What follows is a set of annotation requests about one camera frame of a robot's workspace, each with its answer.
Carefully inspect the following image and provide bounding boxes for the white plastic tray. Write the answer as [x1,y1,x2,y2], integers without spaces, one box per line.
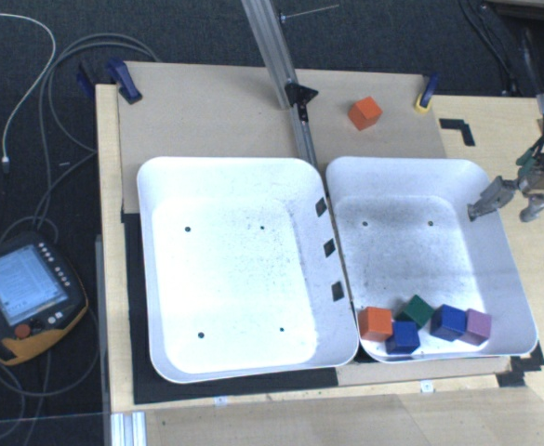
[136,155,361,385]
[325,155,539,364]

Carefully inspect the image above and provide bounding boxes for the orange cube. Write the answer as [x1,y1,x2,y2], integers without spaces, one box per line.
[347,96,384,132]
[357,306,394,343]

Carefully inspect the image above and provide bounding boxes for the purple cube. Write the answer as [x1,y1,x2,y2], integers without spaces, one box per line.
[458,308,493,348]

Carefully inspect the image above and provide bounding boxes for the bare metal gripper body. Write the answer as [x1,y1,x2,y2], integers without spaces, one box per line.
[516,152,544,195]

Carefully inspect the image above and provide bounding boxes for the blue cube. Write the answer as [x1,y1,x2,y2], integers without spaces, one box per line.
[384,320,421,356]
[429,303,469,343]

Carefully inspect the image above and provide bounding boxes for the green cube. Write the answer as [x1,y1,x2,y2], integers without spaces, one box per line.
[394,294,436,329]

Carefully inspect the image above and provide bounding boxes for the brown cardboard board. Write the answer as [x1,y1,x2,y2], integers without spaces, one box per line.
[116,60,515,388]

